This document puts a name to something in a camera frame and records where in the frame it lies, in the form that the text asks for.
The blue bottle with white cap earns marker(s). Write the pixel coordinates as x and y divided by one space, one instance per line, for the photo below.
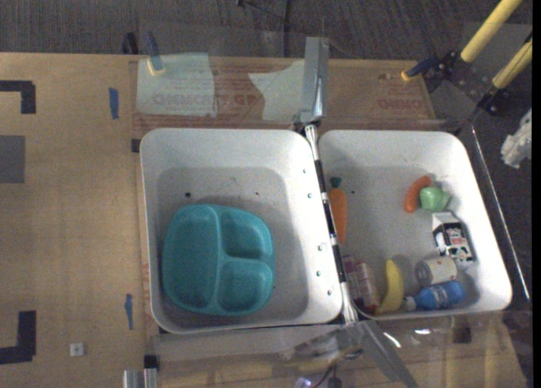
439 295

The teal divided plate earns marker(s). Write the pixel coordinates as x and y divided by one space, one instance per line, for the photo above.
192 259

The brown cardboard board, red print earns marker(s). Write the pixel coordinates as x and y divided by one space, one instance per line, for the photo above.
359 94

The small white can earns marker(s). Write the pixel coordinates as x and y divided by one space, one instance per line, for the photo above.
437 270

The light green toy vegetable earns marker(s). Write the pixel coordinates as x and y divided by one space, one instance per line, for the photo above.
433 199

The orange toy sausage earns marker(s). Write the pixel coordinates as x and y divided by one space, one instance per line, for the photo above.
412 198

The white carton with cow print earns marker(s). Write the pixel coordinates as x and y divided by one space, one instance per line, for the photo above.
452 238

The orange toy carrot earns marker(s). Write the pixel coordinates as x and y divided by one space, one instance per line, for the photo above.
338 209

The white plastic tray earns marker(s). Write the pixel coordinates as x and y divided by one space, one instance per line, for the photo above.
236 154
380 158

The yellow banana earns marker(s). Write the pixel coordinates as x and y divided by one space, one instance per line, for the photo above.
393 285

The thin black and white rod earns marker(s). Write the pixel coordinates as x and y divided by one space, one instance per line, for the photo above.
324 196

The red and white packet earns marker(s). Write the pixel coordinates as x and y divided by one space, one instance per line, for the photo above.
367 287

